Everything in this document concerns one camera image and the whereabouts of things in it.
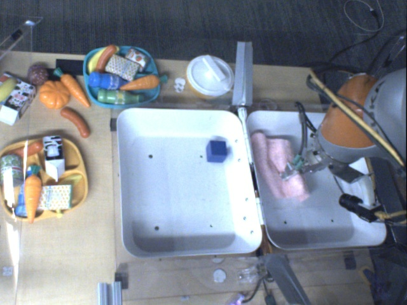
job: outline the sausage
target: sausage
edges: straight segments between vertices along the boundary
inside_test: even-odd
[[[13,149],[7,153],[19,155],[21,158],[24,158],[24,147],[25,146]],[[27,146],[27,157],[35,155],[36,153],[39,153],[41,150],[43,150],[43,148],[44,148],[44,145],[41,140],[34,141],[33,143],[31,143]]]
[[[104,72],[104,68],[106,67],[107,62],[117,52],[116,45],[108,45],[106,49],[103,51],[102,55],[99,57],[95,71],[97,72]]]
[[[83,138],[87,138],[90,135],[90,130],[85,122],[85,120],[73,109],[69,107],[64,107],[61,112],[61,116],[63,116],[65,119],[68,119],[71,121],[75,126],[78,128],[78,131]]]

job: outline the pink cloth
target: pink cloth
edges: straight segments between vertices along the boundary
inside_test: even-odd
[[[287,162],[294,158],[288,140],[269,139],[263,132],[256,132],[251,136],[251,143],[256,169],[274,197],[295,198],[299,201],[309,197],[307,184],[302,175],[295,175],[288,180],[282,180],[280,177]]]

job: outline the wooden table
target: wooden table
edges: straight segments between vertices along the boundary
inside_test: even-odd
[[[83,60],[83,55],[12,52],[0,63],[22,79],[33,63],[55,67],[57,58]],[[151,107],[162,105],[195,108],[211,107],[190,91],[176,93],[174,80],[183,77],[187,61],[156,60],[161,74],[169,77]],[[293,107],[299,100],[311,110],[320,109],[319,97],[306,88],[308,69],[254,66],[254,102]],[[226,107],[224,102],[214,107]],[[88,198],[75,211],[61,219],[39,220],[34,224],[13,221],[0,213],[1,304],[96,304],[99,282],[112,283],[116,271],[129,273],[129,288],[123,291],[124,304],[226,304],[238,291],[251,291],[253,284],[239,284],[241,269],[255,264],[255,257],[140,260],[124,250],[120,237],[120,194],[116,134],[111,118],[118,115],[97,107],[84,108],[72,99],[69,106],[88,122],[92,131],[80,137],[72,123],[58,111],[47,109],[38,98],[14,126],[0,123],[0,149],[7,145],[44,135],[61,135],[80,149],[89,179]],[[371,265],[368,253],[358,250],[358,266]],[[342,252],[292,254],[291,265],[312,301],[330,304],[369,304],[367,284],[356,270],[344,268]],[[224,283],[213,279],[221,268]],[[275,283],[270,285],[279,304],[284,298]],[[251,304],[264,304],[259,292]]]

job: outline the white tray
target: white tray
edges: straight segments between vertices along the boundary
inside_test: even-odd
[[[244,254],[261,228],[242,125],[227,111],[127,109],[117,122],[122,237],[137,257]],[[223,140],[228,155],[209,163]]]
[[[318,127],[322,113],[307,113]],[[268,137],[288,139],[293,150],[300,148],[301,125],[298,112],[256,111],[247,119],[250,134],[262,131]],[[352,167],[367,173],[366,162],[360,159]],[[385,225],[368,223],[338,204],[341,191],[328,169],[305,175],[310,197],[299,202],[277,199],[261,175],[256,175],[266,230],[274,245],[286,250],[367,247],[379,245],[386,237]],[[341,184],[346,193],[360,198],[373,193],[368,179],[358,184]]]

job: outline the orange pumpkin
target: orange pumpkin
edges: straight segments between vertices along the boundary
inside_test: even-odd
[[[49,109],[61,109],[68,104],[71,94],[60,81],[46,81],[38,92],[39,101]]]

